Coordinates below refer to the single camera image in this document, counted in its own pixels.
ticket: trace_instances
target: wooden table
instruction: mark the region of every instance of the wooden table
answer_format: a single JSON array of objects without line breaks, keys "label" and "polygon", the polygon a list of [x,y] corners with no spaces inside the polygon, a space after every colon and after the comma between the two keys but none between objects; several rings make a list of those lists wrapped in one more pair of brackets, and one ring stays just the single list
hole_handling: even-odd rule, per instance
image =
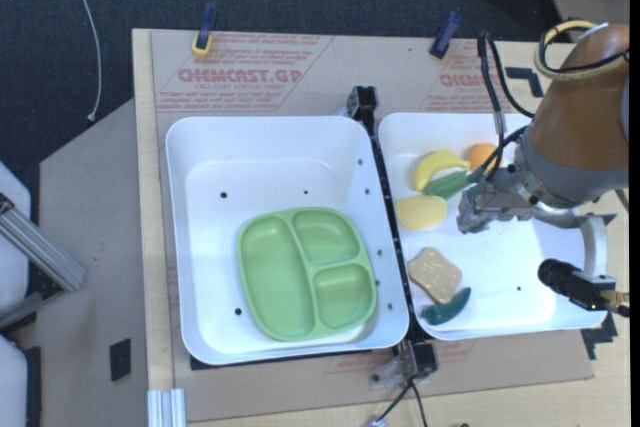
[{"label": "wooden table", "polygon": [[[149,388],[175,387],[170,335],[167,269],[162,223],[160,172],[156,133],[151,30],[133,31],[135,104],[144,265],[144,293]],[[499,43],[504,66],[531,66],[533,43]],[[558,52],[566,52],[558,47]],[[536,100],[526,86],[512,84],[513,94],[523,105],[535,109]],[[618,288],[628,290],[629,221],[613,194],[590,206],[596,213],[617,212],[609,227],[609,274]],[[481,426],[624,426],[631,425],[629,320],[616,317],[618,337],[612,344],[598,345],[593,361],[594,379],[493,391],[478,391],[424,399],[430,426],[468,423]],[[361,404],[281,414],[192,423],[198,426],[251,427],[331,425],[358,426],[384,411],[386,404]],[[403,400],[389,415],[391,425],[420,424],[415,400]]]}]

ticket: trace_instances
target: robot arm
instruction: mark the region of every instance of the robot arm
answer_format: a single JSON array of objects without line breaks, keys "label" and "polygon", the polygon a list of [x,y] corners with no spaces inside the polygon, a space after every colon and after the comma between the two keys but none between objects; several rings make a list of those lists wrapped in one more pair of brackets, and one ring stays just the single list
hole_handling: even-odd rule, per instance
[{"label": "robot arm", "polygon": [[[550,68],[546,47],[572,29],[587,32],[562,68]],[[476,233],[495,220],[532,217],[581,228],[585,269],[546,260],[539,277],[583,308],[610,308],[619,296],[611,295],[615,280],[604,274],[604,226],[613,217],[596,221],[572,209],[629,186],[629,27],[565,22],[543,35],[534,61],[552,83],[531,124],[504,139],[517,144],[513,164],[463,191],[458,228]],[[594,222],[602,229],[592,229]]]}]

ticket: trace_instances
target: blue clamp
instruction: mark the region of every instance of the blue clamp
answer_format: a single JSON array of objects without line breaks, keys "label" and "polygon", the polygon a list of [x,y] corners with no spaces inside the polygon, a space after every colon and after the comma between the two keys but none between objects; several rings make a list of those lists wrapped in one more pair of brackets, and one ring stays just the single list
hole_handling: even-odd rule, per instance
[{"label": "blue clamp", "polygon": [[458,13],[454,11],[449,13],[447,21],[436,31],[436,39],[429,49],[431,55],[435,55],[438,59],[444,57],[449,48],[449,41],[460,27],[460,23],[462,23],[462,17]]},{"label": "blue clamp", "polygon": [[204,15],[202,16],[202,24],[200,25],[200,32],[196,33],[191,44],[191,52],[196,57],[206,57],[211,50],[211,43],[213,42],[213,34],[211,31],[215,27],[216,18],[218,16],[218,9],[212,2],[207,2],[204,8]]}]

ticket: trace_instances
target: white sink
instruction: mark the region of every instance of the white sink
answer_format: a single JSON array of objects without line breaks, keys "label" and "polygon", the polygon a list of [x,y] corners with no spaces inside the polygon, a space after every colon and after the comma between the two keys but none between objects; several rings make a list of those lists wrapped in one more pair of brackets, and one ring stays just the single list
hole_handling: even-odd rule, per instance
[{"label": "white sink", "polygon": [[[519,114],[506,115],[507,133],[527,125]],[[491,114],[397,113],[382,120],[380,145],[394,200],[418,194],[411,186],[413,169],[427,153],[448,149],[468,158],[477,143],[497,139]],[[512,162],[514,146],[507,146],[504,165]],[[418,322],[434,338],[460,340],[484,336],[591,328],[606,312],[587,311],[538,280],[543,260],[555,258],[584,267],[584,240],[579,229],[563,230],[540,221],[493,221],[489,229],[463,235],[456,216],[461,193],[448,200],[447,217],[422,232],[399,228],[406,261],[426,246],[436,247],[463,273],[462,287],[471,288],[469,302],[452,320],[430,325]],[[415,311],[434,304],[410,281]]]},{"label": "white sink", "polygon": [[27,359],[0,336],[0,411],[3,427],[24,427],[27,416]]},{"label": "white sink", "polygon": [[[226,365],[388,348],[406,334],[405,302],[369,137],[339,116],[189,117],[167,133],[182,337],[191,355]],[[280,341],[260,330],[242,288],[236,239],[253,217],[327,207],[355,225],[377,281],[363,324]]]}]

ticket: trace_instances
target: metal bar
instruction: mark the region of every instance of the metal bar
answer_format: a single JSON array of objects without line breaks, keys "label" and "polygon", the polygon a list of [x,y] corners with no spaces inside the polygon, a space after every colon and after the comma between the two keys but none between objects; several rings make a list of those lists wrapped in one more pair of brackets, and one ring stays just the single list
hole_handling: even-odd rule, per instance
[{"label": "metal bar", "polygon": [[18,322],[19,320],[22,320],[27,315],[31,315],[45,302],[55,296],[56,294],[44,299],[40,292],[34,292],[33,294],[28,295],[22,301],[14,304],[11,308],[5,310],[5,312],[0,315],[0,331]]},{"label": "metal bar", "polygon": [[171,391],[147,392],[147,423],[149,427],[186,427],[185,393],[182,388]]},{"label": "metal bar", "polygon": [[0,234],[4,235],[35,265],[66,292],[80,288],[85,270],[42,235],[40,229],[21,214],[0,193]]},{"label": "metal bar", "polygon": [[609,247],[604,219],[587,216],[580,231],[584,240],[584,272],[590,276],[606,275]]}]

